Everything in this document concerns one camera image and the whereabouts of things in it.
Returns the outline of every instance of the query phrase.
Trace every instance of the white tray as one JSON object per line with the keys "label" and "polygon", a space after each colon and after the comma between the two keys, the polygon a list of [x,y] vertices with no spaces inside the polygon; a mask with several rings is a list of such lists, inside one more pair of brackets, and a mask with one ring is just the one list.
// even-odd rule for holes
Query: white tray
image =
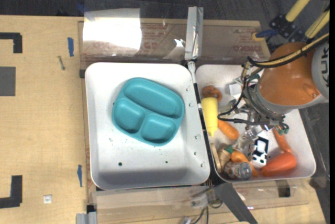
{"label": "white tray", "polygon": [[[233,79],[236,79],[241,75],[242,68],[240,65],[202,65],[196,70],[196,81],[200,91],[200,97],[204,98],[201,94],[201,90],[208,85],[214,85],[222,93],[222,101],[218,104],[219,109],[223,108],[233,98],[229,94],[228,84],[233,83]],[[268,181],[268,180],[280,180],[280,179],[296,179],[296,178],[308,178],[311,177],[316,170],[316,162],[312,149],[307,138],[304,124],[300,117],[299,111],[293,110],[286,114],[285,123],[289,125],[289,133],[285,136],[287,143],[292,149],[297,160],[297,166],[291,170],[288,174],[282,176],[272,177],[252,177],[248,181]],[[245,131],[244,124],[232,124],[235,126],[240,133]],[[234,141],[230,141],[220,130],[215,132],[214,137],[209,137],[209,141],[214,143],[216,148],[220,148],[220,144],[231,144]],[[280,150],[272,131],[269,131],[269,149],[268,158],[272,159],[282,153]],[[228,182],[232,181],[224,176],[221,178]]]}
{"label": "white tray", "polygon": [[[117,130],[113,102],[124,83],[143,77],[176,91],[185,115],[174,139],[148,145]],[[190,72],[177,64],[94,63],[85,73],[91,176],[101,189],[197,185],[210,167]]]}

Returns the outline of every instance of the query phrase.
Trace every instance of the toy carrot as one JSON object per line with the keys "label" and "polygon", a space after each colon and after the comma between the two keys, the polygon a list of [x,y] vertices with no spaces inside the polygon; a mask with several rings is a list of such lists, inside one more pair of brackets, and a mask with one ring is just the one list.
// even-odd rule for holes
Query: toy carrot
{"label": "toy carrot", "polygon": [[238,130],[226,121],[218,120],[218,128],[231,140],[239,138]]}
{"label": "toy carrot", "polygon": [[274,159],[267,162],[266,166],[262,167],[260,174],[263,176],[273,176],[278,173],[287,172],[297,165],[297,160],[294,155],[289,152],[283,152]]}
{"label": "toy carrot", "polygon": [[252,176],[258,176],[258,172],[256,171],[253,165],[249,162],[248,158],[245,157],[245,155],[242,152],[234,150],[234,152],[230,156],[230,159],[232,160],[233,163],[248,162],[251,166]]}
{"label": "toy carrot", "polygon": [[276,141],[279,145],[279,147],[284,151],[284,152],[289,152],[292,153],[292,149],[289,147],[289,145],[287,144],[287,141],[285,139],[284,135],[279,135],[278,131],[273,128],[273,133],[274,133],[274,137],[276,138]]}

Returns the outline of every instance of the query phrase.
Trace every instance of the black tape mark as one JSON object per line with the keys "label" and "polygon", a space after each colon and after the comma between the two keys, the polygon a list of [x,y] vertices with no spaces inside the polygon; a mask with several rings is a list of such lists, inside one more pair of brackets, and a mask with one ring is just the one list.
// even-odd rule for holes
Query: black tape mark
{"label": "black tape mark", "polygon": [[15,96],[16,68],[0,66],[0,96]]}
{"label": "black tape mark", "polygon": [[85,71],[86,70],[79,70],[79,78],[85,79]]}
{"label": "black tape mark", "polygon": [[0,32],[1,40],[13,40],[13,53],[22,53],[22,35],[19,32]]}
{"label": "black tape mark", "polygon": [[0,198],[0,208],[19,207],[22,203],[22,175],[12,176],[10,196]]}

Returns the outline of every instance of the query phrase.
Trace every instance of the black clamp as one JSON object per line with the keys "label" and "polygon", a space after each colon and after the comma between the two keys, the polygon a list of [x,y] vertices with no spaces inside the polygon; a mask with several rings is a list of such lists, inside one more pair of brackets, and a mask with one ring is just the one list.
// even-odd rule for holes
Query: black clamp
{"label": "black clamp", "polygon": [[278,15],[272,19],[269,26],[278,31],[278,34],[289,42],[305,41],[306,36],[303,30],[299,29],[294,22],[289,22],[285,15]]}

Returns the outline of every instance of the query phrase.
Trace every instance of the wooden table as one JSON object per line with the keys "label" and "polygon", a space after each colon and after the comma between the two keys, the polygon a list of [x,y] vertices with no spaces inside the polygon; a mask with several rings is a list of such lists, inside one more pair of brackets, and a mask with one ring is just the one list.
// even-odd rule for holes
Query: wooden table
{"label": "wooden table", "polygon": [[[75,223],[76,214],[86,212],[78,34],[82,20],[0,16],[0,32],[19,32],[23,36],[22,53],[13,53],[12,40],[0,40],[0,66],[16,67],[15,96],[0,96],[0,198],[10,196],[12,175],[23,176],[23,202],[20,207],[0,209],[0,223]],[[68,37],[74,40],[73,57],[69,55]],[[77,174],[79,165],[82,187]],[[259,223],[325,223],[314,189],[307,188],[308,204],[254,210],[255,219]],[[44,195],[52,195],[52,203],[45,204]],[[235,221],[232,213],[209,218],[210,223]],[[169,219],[150,223],[179,222]]]}

